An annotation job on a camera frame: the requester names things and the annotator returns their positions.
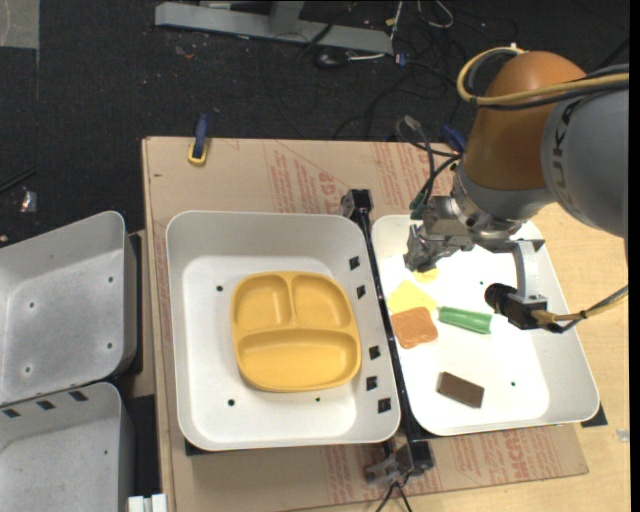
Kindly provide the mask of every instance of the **black floor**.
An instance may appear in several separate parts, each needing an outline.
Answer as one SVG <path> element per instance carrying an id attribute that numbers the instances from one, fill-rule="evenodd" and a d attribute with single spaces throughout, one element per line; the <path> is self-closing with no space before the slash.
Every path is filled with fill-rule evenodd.
<path id="1" fill-rule="evenodd" d="M 448 29 L 427 23 L 449 21 L 438 3 L 403 2 L 395 47 L 417 64 L 329 70 L 301 45 L 154 27 L 158 3 L 42 1 L 40 51 L 0 48 L 0 243 L 107 209 L 143 228 L 140 140 L 192 135 L 199 112 L 215 137 L 394 140 L 409 114 L 437 140 L 443 124 L 471 129 L 451 82 L 480 51 L 515 41 L 585 71 L 629 59 L 630 0 L 449 1 Z M 307 2 L 301 17 L 390 32 L 398 2 L 349 5 Z"/>

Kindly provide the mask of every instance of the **cardboard sheet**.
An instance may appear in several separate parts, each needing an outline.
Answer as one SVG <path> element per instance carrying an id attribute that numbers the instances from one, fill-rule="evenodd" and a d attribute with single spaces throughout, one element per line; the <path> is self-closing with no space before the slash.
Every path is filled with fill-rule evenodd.
<path id="1" fill-rule="evenodd" d="M 162 483 L 171 510 L 205 512 L 215 504 L 269 512 L 381 499 L 386 486 L 364 479 L 364 468 L 384 458 L 378 445 L 187 454 L 176 415 L 165 230 L 186 210 L 336 213 L 350 188 L 371 191 L 376 218 L 406 214 L 427 177 L 426 153 L 408 144 L 213 139 L 206 164 L 194 167 L 189 143 L 151 137 L 142 146 Z M 434 193 L 447 193 L 450 183 L 443 173 Z M 436 438 L 431 446 L 436 467 L 410 479 L 408 495 L 588 472 L 572 425 Z"/>

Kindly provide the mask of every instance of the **white tray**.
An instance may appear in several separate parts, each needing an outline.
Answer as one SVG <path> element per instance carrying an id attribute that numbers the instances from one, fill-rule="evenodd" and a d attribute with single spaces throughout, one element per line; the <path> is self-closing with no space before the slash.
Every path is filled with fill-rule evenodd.
<path id="1" fill-rule="evenodd" d="M 405 267 L 408 216 L 391 215 L 374 223 L 372 240 L 385 298 L 409 280 L 450 306 L 484 313 L 484 301 L 493 283 L 516 286 L 514 259 L 480 247 L 457 252 L 438 261 L 439 275 L 429 284 L 418 282 Z M 514 238 L 540 239 L 527 223 Z M 550 311 L 566 313 L 549 255 L 537 252 L 539 290 Z M 595 415 L 600 400 L 591 370 L 575 329 L 552 334 L 542 329 L 522 331 L 500 315 L 483 335 L 437 321 L 436 341 L 403 349 L 397 344 L 411 410 L 429 432 L 446 436 L 507 428 L 584 421 Z M 485 388 L 482 407 L 474 409 L 436 392 L 441 372 L 450 372 Z"/>
<path id="2" fill-rule="evenodd" d="M 218 451 L 369 443 L 396 432 L 389 348 L 364 237 L 353 222 L 338 215 L 184 212 L 167 227 L 167 251 L 178 419 L 189 442 Z M 344 288 L 362 342 L 362 365 L 351 381 L 299 393 L 260 391 L 244 381 L 231 337 L 231 295 L 248 275 L 274 270 L 318 272 Z M 372 359 L 370 351 L 380 355 Z"/>
<path id="3" fill-rule="evenodd" d="M 133 444 L 111 384 L 0 408 L 0 511 L 124 512 Z"/>
<path id="4" fill-rule="evenodd" d="M 0 405 L 125 370 L 136 314 L 135 255 L 117 212 L 0 250 Z"/>

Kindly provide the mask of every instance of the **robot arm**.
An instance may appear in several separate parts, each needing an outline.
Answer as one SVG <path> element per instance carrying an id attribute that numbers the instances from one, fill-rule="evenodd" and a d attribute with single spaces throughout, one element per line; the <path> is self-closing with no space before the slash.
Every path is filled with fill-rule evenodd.
<path id="1" fill-rule="evenodd" d="M 487 96 L 469 95 L 464 80 L 494 53 L 514 55 Z M 511 252 L 518 287 L 492 285 L 485 294 L 498 313 L 522 329 L 540 326 L 546 311 L 532 263 L 543 241 L 511 237 L 543 206 L 558 202 L 581 222 L 628 238 L 628 67 L 589 77 L 549 52 L 499 48 L 461 71 L 460 95 L 480 109 L 448 196 L 431 197 L 412 226 L 405 264 L 426 271 L 458 250 L 479 245 Z"/>

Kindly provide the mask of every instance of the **yellow divided plate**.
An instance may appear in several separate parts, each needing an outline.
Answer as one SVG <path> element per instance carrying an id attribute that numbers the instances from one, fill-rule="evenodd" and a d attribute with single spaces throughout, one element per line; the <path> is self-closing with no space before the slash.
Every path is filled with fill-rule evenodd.
<path id="1" fill-rule="evenodd" d="M 240 372 L 259 389 L 330 388 L 360 368 L 349 298 L 322 274 L 266 272 L 243 279 L 233 292 L 231 326 Z"/>

